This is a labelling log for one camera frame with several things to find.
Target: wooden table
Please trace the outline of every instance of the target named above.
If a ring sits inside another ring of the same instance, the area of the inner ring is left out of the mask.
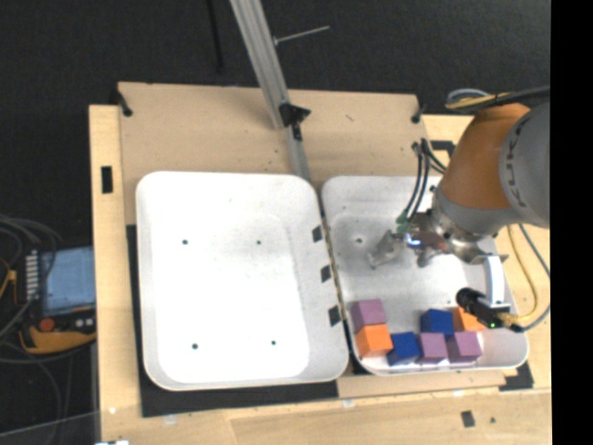
[[[101,439],[132,445],[551,443],[550,317],[528,332],[532,388],[511,387],[525,370],[393,377],[347,370],[335,400],[144,418],[125,234],[134,222],[135,183],[154,169],[290,172],[290,166],[259,89],[121,83],[120,91],[131,118],[117,106],[89,110]],[[413,95],[290,95],[294,104],[312,109],[303,134],[317,189],[336,174],[413,174],[410,141],[456,142],[471,120],[425,115],[410,125],[418,104]],[[439,156],[447,161],[445,152]],[[112,186],[104,184],[109,172]],[[529,232],[549,261],[549,231]],[[520,236],[517,242],[543,310],[549,280]],[[505,271],[519,312],[528,312],[533,295],[505,231],[497,244],[500,253],[511,254]],[[500,389],[507,385],[511,390]],[[464,424],[462,413],[473,417],[474,426]]]

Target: black floor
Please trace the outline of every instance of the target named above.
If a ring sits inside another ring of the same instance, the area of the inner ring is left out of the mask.
[[[261,1],[276,37],[331,27],[280,44],[289,88],[414,93],[446,113],[460,87],[550,83],[551,0]],[[223,72],[206,0],[0,0],[0,213],[91,243],[90,104],[118,81],[256,86],[228,0],[213,4]],[[73,363],[69,415],[92,410],[90,355]],[[68,371],[51,365],[62,393]],[[0,432],[51,420],[52,398],[41,368],[0,364]]]

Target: block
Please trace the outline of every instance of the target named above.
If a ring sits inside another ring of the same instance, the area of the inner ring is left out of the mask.
[[[421,356],[420,364],[437,364],[448,357],[444,333],[420,333],[418,335]]]
[[[444,333],[450,336],[455,332],[453,328],[453,313],[451,311],[431,308],[420,317],[420,331],[423,333]]]
[[[387,362],[390,366],[416,362],[421,355],[418,339],[411,331],[391,335],[391,342],[393,349],[387,353]]]
[[[367,324],[355,336],[361,358],[384,356],[393,349],[386,324]]]
[[[354,333],[358,333],[367,324],[387,323],[383,303],[379,299],[355,301],[350,307],[350,317]]]
[[[480,338],[474,331],[457,331],[447,339],[449,362],[474,362],[482,356]]]
[[[482,331],[486,329],[471,313],[466,312],[462,307],[453,310],[453,329],[455,331]]]

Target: orange block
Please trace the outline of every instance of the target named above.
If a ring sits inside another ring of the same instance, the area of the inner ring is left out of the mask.
[[[393,349],[386,324],[367,324],[356,334],[356,344],[362,358],[383,356]]]
[[[455,331],[482,331],[486,329],[484,324],[472,314],[466,312],[462,307],[453,310],[453,328]]]

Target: white tray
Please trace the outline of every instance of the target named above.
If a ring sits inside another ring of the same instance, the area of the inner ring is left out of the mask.
[[[145,369],[169,390],[347,366],[319,201],[294,175],[153,172],[136,190]]]
[[[438,177],[429,185],[436,186]],[[373,269],[367,254],[390,229],[396,231],[395,219],[410,200],[414,177],[401,176],[338,176],[328,180],[322,189],[322,201],[329,238],[337,269],[342,300],[351,324],[350,306],[354,301],[380,299],[391,333],[420,333],[420,316],[430,308],[452,309],[455,295],[465,286],[486,292],[486,270],[481,265],[468,265],[453,255],[432,258],[427,267],[419,268],[411,249],[405,249],[395,261]],[[430,208],[432,193],[426,192],[420,211]],[[492,239],[480,247],[497,253]],[[505,279],[505,299],[516,312],[512,294]],[[358,355],[352,328],[353,348]],[[450,365],[406,364],[390,366],[386,357],[359,358],[360,364],[376,375],[421,372],[435,369],[512,368],[522,364],[528,353],[526,334],[502,329],[479,334],[484,354],[474,363]]]

